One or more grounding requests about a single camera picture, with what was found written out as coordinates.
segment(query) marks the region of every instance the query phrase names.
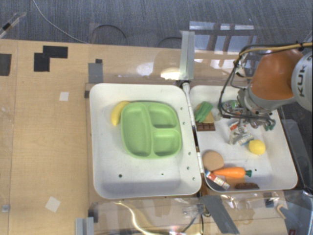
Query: green vegetable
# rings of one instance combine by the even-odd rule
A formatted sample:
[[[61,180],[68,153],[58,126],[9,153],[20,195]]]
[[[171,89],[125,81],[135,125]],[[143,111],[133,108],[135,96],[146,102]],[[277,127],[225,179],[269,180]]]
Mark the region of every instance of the green vegetable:
[[[202,102],[199,109],[195,112],[195,120],[199,123],[202,123],[205,120],[205,117],[210,113],[212,110],[213,105],[208,102]]]

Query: gray carpet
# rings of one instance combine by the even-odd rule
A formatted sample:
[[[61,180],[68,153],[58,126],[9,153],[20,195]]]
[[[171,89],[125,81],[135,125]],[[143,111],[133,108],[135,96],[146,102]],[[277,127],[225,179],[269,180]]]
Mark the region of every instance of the gray carpet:
[[[313,0],[36,0],[42,13],[65,32],[96,44],[155,47],[180,36],[190,21],[254,25],[267,44],[303,41],[312,30]],[[26,12],[15,38],[76,42],[48,24],[32,0],[0,0],[0,25]],[[179,47],[169,39],[160,47]],[[312,115],[298,104],[284,107],[299,123],[312,157]]]

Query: white wire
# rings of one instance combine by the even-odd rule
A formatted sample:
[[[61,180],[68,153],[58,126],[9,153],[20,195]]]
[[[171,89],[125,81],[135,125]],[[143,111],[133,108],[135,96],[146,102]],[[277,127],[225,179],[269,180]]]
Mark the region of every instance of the white wire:
[[[84,41],[82,41],[82,40],[79,40],[79,39],[77,39],[77,38],[71,36],[70,34],[66,33],[64,30],[60,29],[58,26],[56,26],[55,24],[53,24],[53,23],[52,23],[48,18],[46,18],[45,15],[41,12],[41,10],[40,10],[40,8],[38,7],[36,1],[33,0],[33,2],[34,2],[34,4],[35,4],[37,10],[39,11],[40,15],[41,15],[49,24],[51,24],[53,27],[55,27],[56,29],[58,29],[59,31],[61,31],[62,33],[64,33],[65,35],[69,36],[70,38],[72,38],[72,39],[74,39],[74,40],[76,40],[76,41],[78,41],[78,42],[81,42],[81,43],[84,43],[84,44],[89,44],[89,43],[87,43],[87,42],[84,42]]]

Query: tan round object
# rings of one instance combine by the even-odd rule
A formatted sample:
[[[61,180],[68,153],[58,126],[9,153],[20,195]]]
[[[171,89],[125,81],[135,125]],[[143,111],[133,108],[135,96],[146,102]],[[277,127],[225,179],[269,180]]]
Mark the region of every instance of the tan round object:
[[[208,171],[218,170],[224,167],[224,159],[216,151],[206,151],[202,156],[203,166]]]

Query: wooden table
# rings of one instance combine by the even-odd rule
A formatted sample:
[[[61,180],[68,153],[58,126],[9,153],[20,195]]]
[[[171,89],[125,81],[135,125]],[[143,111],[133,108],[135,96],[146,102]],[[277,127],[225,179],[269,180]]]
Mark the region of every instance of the wooden table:
[[[68,47],[68,58],[51,58],[50,72],[34,72],[34,53],[42,53],[43,46]],[[88,215],[89,188],[93,187],[88,176],[84,97],[88,63],[103,60],[104,82],[172,84],[159,75],[164,68],[179,67],[180,51],[1,40],[0,53],[12,54],[11,74],[0,77],[0,109],[1,106],[2,109],[15,107],[15,113],[11,115],[14,128],[0,130],[0,135],[7,135],[7,140],[12,140],[12,146],[8,148],[11,153],[5,155],[0,149],[1,204],[10,204],[8,213],[0,213],[0,234],[73,235],[75,219]],[[200,83],[210,80],[213,84],[221,84],[226,79],[227,70],[210,67],[217,55],[203,51],[197,52],[196,58],[195,77]],[[68,93],[68,100],[60,101],[64,92]],[[50,197],[60,201],[56,212],[46,208]],[[140,204],[143,212],[152,208],[154,212],[170,217],[175,208],[180,208],[171,199],[144,201],[148,201],[148,207]],[[103,200],[103,210],[110,220],[118,217],[113,219],[115,224],[98,224],[95,227],[99,230],[104,231],[105,226],[122,229],[123,215],[129,219],[128,210],[111,208],[112,205],[114,203]],[[241,234],[251,234],[258,229],[269,234],[286,233],[284,221],[275,210],[265,210],[260,205],[254,214],[247,212],[240,218],[237,212],[229,211]],[[218,232],[212,218],[205,222],[205,230]],[[190,231],[192,229],[199,232],[199,224]]]

